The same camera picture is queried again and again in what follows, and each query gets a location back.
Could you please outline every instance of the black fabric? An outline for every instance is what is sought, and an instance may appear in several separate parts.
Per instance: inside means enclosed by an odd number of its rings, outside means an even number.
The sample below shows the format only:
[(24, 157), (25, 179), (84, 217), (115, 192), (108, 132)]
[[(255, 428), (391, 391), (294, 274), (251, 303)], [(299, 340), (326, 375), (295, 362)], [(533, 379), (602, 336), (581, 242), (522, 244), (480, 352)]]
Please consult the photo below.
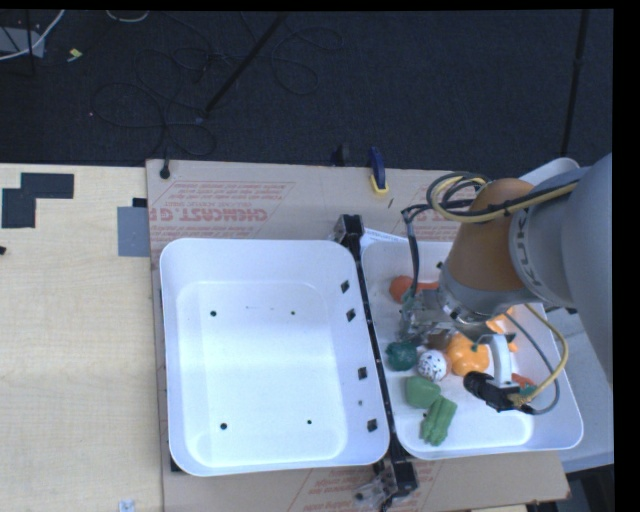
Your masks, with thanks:
[[(276, 12), (67, 10), (42, 59), (0, 60), (0, 161), (331, 165), (342, 145), (345, 165), (375, 146), (387, 168), (519, 176), (561, 156), (581, 12), (291, 12), (206, 116)], [(579, 76), (566, 156), (590, 165), (612, 151), (613, 9), (589, 10)]]

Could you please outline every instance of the cardboard sheet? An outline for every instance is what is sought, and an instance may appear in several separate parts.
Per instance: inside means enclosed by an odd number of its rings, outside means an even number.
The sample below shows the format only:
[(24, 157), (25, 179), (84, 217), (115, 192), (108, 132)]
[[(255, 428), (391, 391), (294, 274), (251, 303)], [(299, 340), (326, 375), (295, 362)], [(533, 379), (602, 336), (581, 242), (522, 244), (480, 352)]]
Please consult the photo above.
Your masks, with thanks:
[[(162, 165), (161, 160), (147, 162), (165, 510), (362, 510), (353, 491), (373, 478), (371, 467), (213, 478), (172, 471), (158, 258), (167, 243), (184, 237), (327, 239), (342, 214), (359, 214), (366, 228), (404, 236), (400, 210), (424, 203), (428, 186), (445, 171), (387, 169), (389, 192), (380, 196), (367, 168), (174, 160), (169, 178), (163, 179)], [(434, 212), (417, 217), (414, 226), (421, 240), (453, 240), (458, 228)], [(392, 510), (444, 512), (561, 500), (569, 493), (554, 452), (414, 461), (414, 467), (419, 488)]]

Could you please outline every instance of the white ball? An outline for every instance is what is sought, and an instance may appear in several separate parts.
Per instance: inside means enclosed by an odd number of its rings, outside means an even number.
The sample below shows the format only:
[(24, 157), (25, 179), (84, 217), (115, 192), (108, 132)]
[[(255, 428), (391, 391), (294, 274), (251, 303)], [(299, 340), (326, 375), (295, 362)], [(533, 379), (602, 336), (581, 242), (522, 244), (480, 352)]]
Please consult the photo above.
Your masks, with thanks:
[(429, 349), (418, 359), (418, 373), (431, 382), (439, 382), (449, 374), (449, 358), (439, 350)]

